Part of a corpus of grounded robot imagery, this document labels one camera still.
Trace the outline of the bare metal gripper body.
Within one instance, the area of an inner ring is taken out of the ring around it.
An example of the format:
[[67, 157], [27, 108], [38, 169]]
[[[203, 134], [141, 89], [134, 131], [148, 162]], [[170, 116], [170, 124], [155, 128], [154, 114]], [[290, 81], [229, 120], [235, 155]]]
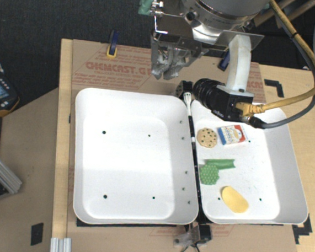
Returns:
[[186, 50], [184, 67], [209, 50], [227, 51], [236, 37], [255, 48], [262, 37], [244, 27], [265, 5], [266, 0], [155, 0], [151, 45], [158, 42], [167, 55], [171, 47]]

